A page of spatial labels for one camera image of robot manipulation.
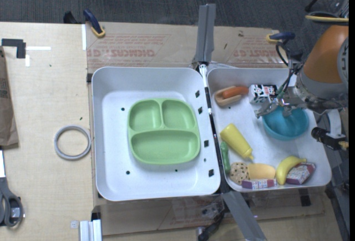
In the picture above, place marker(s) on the yellow banana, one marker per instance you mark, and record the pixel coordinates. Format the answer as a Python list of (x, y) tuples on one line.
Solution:
[(284, 169)]

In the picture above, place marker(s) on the green toy pickle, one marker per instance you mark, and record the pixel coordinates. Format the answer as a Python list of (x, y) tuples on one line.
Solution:
[(225, 156)]

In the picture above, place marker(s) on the toy sausage in bun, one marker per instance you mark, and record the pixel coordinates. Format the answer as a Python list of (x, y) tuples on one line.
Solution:
[(233, 92)]

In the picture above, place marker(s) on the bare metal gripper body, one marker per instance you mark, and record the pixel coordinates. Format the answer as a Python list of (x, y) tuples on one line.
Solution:
[(294, 100)]

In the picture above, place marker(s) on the small purple and white box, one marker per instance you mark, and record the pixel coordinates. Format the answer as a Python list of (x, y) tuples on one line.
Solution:
[(258, 183)]

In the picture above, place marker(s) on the grey tape roll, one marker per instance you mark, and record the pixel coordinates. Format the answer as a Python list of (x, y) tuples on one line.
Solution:
[(56, 145)]

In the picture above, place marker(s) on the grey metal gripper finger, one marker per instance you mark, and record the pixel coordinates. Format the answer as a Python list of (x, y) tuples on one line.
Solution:
[(264, 110), (288, 111)]

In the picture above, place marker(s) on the brown cardboard board red print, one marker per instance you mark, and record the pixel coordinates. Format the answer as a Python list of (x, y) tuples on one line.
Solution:
[(166, 48)]

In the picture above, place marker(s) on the yellow squeeze bottle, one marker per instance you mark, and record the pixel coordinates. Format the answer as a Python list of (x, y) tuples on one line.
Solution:
[(235, 138)]

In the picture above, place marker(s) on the black cylinder on white bracket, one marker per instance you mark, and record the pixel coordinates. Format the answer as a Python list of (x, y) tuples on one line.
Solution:
[(327, 138)]

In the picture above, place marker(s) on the cow print milk carton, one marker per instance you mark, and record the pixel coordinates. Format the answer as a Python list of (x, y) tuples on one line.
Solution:
[(260, 93)]

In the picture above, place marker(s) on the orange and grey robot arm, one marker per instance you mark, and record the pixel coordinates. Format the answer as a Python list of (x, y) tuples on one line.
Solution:
[(321, 59)]

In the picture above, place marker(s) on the blue bowl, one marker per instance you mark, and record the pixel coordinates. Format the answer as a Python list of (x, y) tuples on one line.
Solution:
[(285, 128)]

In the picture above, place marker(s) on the green divided plate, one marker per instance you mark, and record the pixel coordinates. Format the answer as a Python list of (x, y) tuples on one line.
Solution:
[(163, 145)]

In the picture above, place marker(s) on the brown paper bag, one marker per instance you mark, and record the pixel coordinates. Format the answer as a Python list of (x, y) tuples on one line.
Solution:
[(7, 112)]

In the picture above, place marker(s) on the chocolate chip biscuit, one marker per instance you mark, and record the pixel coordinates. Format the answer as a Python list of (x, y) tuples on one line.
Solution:
[(238, 172)]

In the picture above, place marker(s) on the white plastic tray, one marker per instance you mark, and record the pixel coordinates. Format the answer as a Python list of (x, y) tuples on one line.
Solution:
[(111, 137), (244, 115)]

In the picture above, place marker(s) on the pink carton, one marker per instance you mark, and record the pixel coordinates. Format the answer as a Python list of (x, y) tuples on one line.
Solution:
[(301, 173)]

